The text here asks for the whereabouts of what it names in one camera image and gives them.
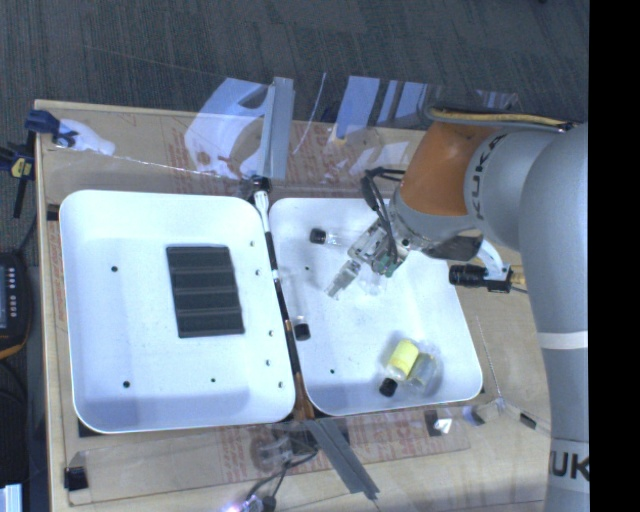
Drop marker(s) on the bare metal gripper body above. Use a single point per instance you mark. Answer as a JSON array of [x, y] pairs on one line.
[[376, 246]]

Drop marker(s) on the clear plastic bottle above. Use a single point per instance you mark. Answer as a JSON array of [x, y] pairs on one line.
[[428, 371]]

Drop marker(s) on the white plastic tray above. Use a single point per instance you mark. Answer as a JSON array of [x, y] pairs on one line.
[[380, 325], [130, 325]]

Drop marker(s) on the black cylinder on white bracket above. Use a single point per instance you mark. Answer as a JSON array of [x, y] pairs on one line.
[[468, 275]]

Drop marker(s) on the black ribbed rectangular block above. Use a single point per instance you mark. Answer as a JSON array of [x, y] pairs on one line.
[[205, 291]]

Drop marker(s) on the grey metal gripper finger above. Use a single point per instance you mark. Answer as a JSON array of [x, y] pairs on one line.
[[374, 283], [343, 278]]

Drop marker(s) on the yellow label bottle, black cap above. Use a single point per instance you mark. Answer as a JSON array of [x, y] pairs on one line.
[[403, 356]]

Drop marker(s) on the clear bottle with black cap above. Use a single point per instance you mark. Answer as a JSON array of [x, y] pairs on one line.
[[318, 235], [302, 331]]

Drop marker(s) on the thin black and white rod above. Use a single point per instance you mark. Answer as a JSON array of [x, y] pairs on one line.
[[280, 295]]

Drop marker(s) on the brown cardboard board, red print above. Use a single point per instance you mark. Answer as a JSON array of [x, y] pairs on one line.
[[150, 150]]

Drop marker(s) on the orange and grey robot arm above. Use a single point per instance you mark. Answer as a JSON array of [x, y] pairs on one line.
[[545, 210]]

